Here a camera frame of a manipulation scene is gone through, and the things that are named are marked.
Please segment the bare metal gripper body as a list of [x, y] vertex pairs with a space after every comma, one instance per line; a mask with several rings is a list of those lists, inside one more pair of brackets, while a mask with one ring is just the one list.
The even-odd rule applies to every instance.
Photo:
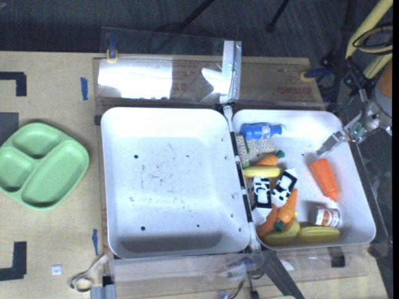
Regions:
[[378, 130], [392, 136], [392, 118], [376, 102], [361, 104], [360, 112], [342, 129], [347, 141], [358, 144]]

